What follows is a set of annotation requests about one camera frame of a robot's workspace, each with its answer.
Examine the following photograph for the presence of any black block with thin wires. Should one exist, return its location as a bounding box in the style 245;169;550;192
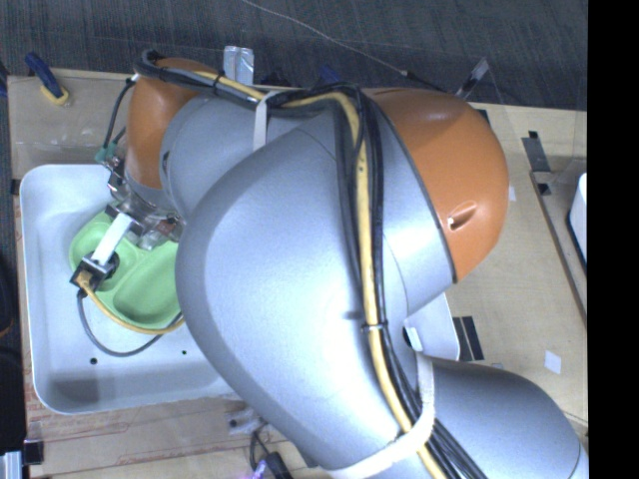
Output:
261;449;294;479

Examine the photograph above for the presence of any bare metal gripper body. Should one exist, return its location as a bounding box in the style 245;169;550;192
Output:
106;156;184;252

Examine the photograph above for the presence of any green divided plate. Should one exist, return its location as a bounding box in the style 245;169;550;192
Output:
68;210;187;331

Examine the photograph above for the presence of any white plastic tray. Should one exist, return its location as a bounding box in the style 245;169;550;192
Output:
18;163;251;416

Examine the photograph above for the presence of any brown cardboard board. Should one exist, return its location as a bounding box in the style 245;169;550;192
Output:
7;69;588;479

